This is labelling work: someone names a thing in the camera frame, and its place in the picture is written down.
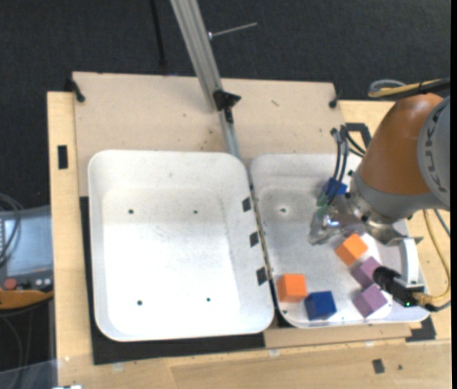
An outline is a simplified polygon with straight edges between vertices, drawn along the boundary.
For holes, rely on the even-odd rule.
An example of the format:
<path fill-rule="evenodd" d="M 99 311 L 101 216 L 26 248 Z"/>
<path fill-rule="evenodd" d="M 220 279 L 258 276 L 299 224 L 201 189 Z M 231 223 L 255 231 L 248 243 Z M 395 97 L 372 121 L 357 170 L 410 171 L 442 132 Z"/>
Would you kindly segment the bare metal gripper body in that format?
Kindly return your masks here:
<path fill-rule="evenodd" d="M 360 196 L 342 194 L 325 198 L 320 201 L 320 216 L 324 216 L 325 226 L 340 224 L 343 237 L 367 233 L 383 245 L 402 241 L 402 233 L 394 226 L 396 220 L 377 212 Z"/>

